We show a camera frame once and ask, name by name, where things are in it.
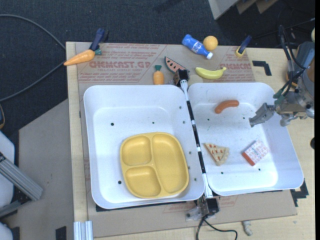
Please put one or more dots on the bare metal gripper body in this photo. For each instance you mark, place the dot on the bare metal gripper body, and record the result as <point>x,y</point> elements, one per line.
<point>292,106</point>

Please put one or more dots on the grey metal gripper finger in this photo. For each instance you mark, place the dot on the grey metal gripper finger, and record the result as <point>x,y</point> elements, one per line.
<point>287,120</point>
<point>261,115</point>

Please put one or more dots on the white plastic tray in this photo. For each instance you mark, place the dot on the white plastic tray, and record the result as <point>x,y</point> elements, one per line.
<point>237,131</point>
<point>140,114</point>

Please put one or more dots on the orange toy sausage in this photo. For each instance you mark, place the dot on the orange toy sausage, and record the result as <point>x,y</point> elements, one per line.
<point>226,106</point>

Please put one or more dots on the red and white carton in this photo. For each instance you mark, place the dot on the red and white carton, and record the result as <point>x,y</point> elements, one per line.
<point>255,152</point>

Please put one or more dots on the toy pizza slice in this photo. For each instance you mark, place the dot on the toy pizza slice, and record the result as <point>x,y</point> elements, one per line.
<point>218,153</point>

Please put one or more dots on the yellow banana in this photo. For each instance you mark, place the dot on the yellow banana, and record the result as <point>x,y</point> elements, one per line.
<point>210,73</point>

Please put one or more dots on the thin black and white rod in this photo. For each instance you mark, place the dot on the thin black and white rod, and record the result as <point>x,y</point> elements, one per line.
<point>195,134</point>

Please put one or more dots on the yellow-orange toy orange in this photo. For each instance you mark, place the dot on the yellow-orange toy orange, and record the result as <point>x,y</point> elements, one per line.
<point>210,43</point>

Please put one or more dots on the blue bottle white cap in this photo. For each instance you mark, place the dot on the blue bottle white cap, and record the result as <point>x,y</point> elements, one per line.
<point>195,45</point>

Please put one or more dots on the toy watermelon slice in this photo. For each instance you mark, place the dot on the toy watermelon slice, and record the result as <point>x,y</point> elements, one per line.
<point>172,65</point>

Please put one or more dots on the yellow divided plate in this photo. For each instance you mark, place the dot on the yellow divided plate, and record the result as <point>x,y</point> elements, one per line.
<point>165,156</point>

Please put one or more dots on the short orange toy carrot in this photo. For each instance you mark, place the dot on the short orange toy carrot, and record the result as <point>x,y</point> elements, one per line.
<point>158,77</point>

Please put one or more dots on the brown cardboard board red print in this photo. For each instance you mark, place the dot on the brown cardboard board red print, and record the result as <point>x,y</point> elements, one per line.
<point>125,69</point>

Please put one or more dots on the long orange toy carrot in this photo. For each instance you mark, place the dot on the long orange toy carrot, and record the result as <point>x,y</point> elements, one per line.
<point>80,57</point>

